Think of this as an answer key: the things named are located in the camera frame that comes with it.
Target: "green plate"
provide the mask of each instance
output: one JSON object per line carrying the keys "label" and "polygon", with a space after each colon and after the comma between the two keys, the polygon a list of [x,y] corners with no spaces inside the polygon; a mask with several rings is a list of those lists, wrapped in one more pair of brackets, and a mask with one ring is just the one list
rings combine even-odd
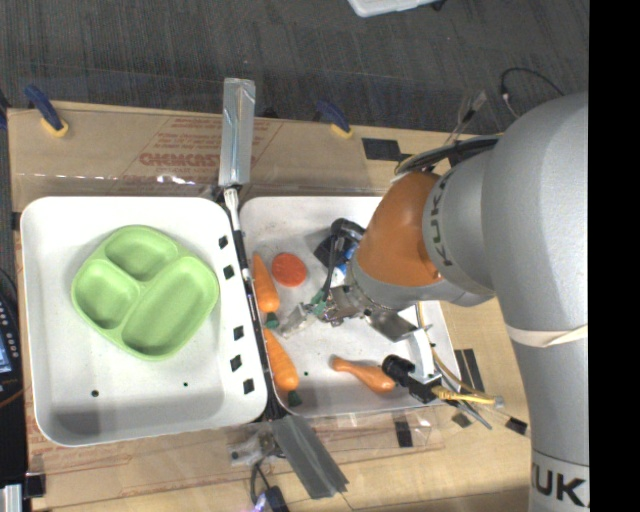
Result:
{"label": "green plate", "polygon": [[219,295],[211,267],[164,233],[138,225],[104,240],[71,286],[73,305],[89,325],[148,360],[180,350]]}

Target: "orange round object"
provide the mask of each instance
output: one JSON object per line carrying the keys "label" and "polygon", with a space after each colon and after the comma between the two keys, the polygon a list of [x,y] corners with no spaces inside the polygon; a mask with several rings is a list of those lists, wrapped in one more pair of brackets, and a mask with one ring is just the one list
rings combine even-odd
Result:
{"label": "orange round object", "polygon": [[290,252],[281,252],[271,262],[271,275],[283,286],[300,286],[307,278],[307,267]]}

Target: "dark gray carpet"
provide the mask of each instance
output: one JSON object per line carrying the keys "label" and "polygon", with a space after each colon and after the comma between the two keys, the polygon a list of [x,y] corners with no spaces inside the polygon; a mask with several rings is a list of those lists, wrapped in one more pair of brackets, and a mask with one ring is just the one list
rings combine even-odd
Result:
{"label": "dark gray carpet", "polygon": [[[468,133],[514,121],[501,73],[532,68],[564,93],[588,88],[588,0],[447,0],[373,18],[347,0],[0,2],[0,87],[15,106],[51,98],[220,112],[225,77],[256,82],[256,113],[308,119],[319,99],[353,124],[451,131],[465,93],[487,103]],[[526,112],[557,93],[514,74]],[[13,271],[6,137],[0,138],[0,263]]]}

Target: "screen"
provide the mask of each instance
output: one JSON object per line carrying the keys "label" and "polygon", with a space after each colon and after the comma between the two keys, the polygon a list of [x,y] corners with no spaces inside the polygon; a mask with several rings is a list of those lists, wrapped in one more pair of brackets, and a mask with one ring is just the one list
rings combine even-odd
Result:
{"label": "screen", "polygon": [[5,338],[0,332],[0,373],[6,373],[10,371],[11,361],[9,360],[7,347],[5,346]]}

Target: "yellow clamp tip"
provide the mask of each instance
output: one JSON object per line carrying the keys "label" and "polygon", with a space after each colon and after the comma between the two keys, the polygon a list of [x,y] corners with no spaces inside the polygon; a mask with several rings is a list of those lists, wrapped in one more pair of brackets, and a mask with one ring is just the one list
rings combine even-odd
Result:
{"label": "yellow clamp tip", "polygon": [[60,122],[62,123],[62,128],[60,128],[59,130],[56,130],[53,126],[51,126],[47,122],[47,120],[44,117],[40,118],[40,124],[44,126],[44,129],[58,139],[61,139],[62,137],[64,137],[69,131],[69,125],[67,124],[67,122],[64,119],[60,119]]}
{"label": "yellow clamp tip", "polygon": [[348,132],[345,132],[337,124],[331,124],[331,131],[343,139],[350,139],[353,136],[353,128],[350,128]]}

